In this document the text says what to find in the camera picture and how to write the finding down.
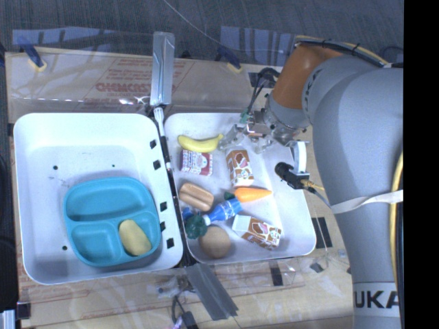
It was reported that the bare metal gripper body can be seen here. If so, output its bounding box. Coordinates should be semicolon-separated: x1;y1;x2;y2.
244;109;303;147

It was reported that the orange and white carton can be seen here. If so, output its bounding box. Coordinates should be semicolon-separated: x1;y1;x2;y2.
231;214;283;252
225;148;256;188

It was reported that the yellow banana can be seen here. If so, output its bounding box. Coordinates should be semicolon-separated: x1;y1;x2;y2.
176;133;225;154

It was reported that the red and white carton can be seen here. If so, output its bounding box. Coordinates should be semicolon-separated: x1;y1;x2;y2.
179;149;214;177

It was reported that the orange carrot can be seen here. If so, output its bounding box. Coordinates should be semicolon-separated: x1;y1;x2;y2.
224;186;273;204

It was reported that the toy sausage in bun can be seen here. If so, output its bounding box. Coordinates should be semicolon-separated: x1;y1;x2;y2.
178;182;215;213

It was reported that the blue and white bottle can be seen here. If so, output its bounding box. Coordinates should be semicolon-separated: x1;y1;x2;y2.
182;197;244;227

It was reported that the white plastic tray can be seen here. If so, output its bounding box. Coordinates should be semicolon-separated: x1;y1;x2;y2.
163;111;318;266
12;112;185;285

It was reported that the green broccoli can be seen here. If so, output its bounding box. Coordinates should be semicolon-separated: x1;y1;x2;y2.
185;214;209;241

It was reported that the brown round toy fruit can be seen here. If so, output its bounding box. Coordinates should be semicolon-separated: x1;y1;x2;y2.
198;225;232;260

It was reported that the yellow oval toy potato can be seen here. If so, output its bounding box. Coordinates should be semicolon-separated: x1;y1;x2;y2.
118;219;153;257

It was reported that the brown cardboard board red print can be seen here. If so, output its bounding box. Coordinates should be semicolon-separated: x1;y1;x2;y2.
4;46;355;329

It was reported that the blue divided plate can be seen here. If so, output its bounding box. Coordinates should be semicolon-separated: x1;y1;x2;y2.
62;176;163;268

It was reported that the black cylinder on white bracket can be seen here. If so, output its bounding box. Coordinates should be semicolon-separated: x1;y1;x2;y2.
274;140;311;190

